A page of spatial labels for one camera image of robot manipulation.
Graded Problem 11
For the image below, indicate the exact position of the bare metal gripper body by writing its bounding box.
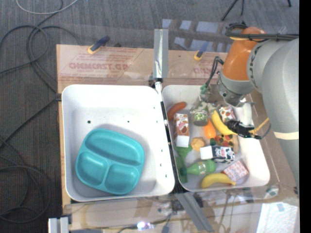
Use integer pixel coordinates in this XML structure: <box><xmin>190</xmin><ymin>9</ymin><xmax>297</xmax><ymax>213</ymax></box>
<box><xmin>199</xmin><ymin>84</ymin><xmax>246</xmax><ymax>108</ymax></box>

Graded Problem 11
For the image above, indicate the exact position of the green small can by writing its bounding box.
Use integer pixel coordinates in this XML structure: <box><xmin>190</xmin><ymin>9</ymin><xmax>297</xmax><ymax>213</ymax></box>
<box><xmin>192</xmin><ymin>107</ymin><xmax>209</xmax><ymax>127</ymax></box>

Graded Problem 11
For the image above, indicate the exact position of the red and white strawberry carton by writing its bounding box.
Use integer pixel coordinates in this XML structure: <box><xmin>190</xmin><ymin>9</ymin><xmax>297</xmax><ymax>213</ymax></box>
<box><xmin>218</xmin><ymin>105</ymin><xmax>237</xmax><ymax>124</ymax></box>

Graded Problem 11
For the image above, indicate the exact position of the orange-red toy sausage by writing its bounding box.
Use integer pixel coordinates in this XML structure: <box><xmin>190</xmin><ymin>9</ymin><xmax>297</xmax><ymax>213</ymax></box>
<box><xmin>166</xmin><ymin>101</ymin><xmax>188</xmax><ymax>121</ymax></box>

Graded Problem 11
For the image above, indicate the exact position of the yellow banana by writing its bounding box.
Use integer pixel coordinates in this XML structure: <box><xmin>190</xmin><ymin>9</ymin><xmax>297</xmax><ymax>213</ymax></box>
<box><xmin>210</xmin><ymin>110</ymin><xmax>238</xmax><ymax>136</ymax></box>
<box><xmin>200</xmin><ymin>172</ymin><xmax>237</xmax><ymax>189</ymax></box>

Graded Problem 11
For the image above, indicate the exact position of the orange carrot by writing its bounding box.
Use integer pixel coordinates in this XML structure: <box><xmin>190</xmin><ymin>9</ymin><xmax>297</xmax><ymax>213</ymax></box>
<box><xmin>203</xmin><ymin>119</ymin><xmax>217</xmax><ymax>140</ymax></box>

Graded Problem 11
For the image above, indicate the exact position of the brown and white carton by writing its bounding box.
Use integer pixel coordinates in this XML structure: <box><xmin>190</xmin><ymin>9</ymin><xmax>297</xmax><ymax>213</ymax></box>
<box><xmin>173</xmin><ymin>113</ymin><xmax>191</xmax><ymax>148</ymax></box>

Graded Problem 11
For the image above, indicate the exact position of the tan toy biscuit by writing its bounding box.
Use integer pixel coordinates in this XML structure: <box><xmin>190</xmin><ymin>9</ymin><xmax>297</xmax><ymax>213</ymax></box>
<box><xmin>190</xmin><ymin>137</ymin><xmax>206</xmax><ymax>152</ymax></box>

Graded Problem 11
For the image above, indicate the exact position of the toy pizza slice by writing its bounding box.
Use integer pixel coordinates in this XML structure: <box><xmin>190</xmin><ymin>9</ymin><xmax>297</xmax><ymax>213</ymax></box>
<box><xmin>209</xmin><ymin>133</ymin><xmax>240</xmax><ymax>154</ymax></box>

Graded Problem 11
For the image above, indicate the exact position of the black and white milk carton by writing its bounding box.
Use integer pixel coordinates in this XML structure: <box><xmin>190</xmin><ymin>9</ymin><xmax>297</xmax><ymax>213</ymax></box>
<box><xmin>199</xmin><ymin>145</ymin><xmax>236</xmax><ymax>164</ymax></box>

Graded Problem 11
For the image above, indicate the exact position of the green bottle with label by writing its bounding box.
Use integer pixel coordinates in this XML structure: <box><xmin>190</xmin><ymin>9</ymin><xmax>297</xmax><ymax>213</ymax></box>
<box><xmin>186</xmin><ymin>159</ymin><xmax>217</xmax><ymax>176</ymax></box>

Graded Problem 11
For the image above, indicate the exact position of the dark green bottle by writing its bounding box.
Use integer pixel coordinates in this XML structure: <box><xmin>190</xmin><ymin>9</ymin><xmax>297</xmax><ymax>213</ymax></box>
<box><xmin>175</xmin><ymin>155</ymin><xmax>189</xmax><ymax>184</ymax></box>

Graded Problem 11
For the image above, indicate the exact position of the white plastic tray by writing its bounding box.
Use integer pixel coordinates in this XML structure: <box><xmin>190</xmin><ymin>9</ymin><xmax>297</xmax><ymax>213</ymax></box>
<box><xmin>61</xmin><ymin>83</ymin><xmax>176</xmax><ymax>202</ymax></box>
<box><xmin>161</xmin><ymin>84</ymin><xmax>271</xmax><ymax>193</ymax></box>

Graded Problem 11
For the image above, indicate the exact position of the red and white packet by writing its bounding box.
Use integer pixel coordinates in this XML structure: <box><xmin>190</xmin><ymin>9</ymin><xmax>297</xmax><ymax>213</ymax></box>
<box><xmin>222</xmin><ymin>160</ymin><xmax>250</xmax><ymax>182</ymax></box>

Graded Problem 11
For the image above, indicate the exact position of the brown cardboard board red print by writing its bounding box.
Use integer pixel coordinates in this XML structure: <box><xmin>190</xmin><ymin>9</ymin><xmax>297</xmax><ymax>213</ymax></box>
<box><xmin>56</xmin><ymin>44</ymin><xmax>300</xmax><ymax>231</ymax></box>

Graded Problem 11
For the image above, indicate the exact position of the teal divided plate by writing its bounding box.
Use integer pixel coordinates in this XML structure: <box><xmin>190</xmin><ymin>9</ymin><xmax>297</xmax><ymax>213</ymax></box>
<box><xmin>74</xmin><ymin>128</ymin><xmax>146</xmax><ymax>196</ymax></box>

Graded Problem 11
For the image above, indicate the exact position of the black cylinder on white bracket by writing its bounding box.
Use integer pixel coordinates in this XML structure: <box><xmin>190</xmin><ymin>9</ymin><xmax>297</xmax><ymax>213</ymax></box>
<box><xmin>226</xmin><ymin>102</ymin><xmax>256</xmax><ymax>139</ymax></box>

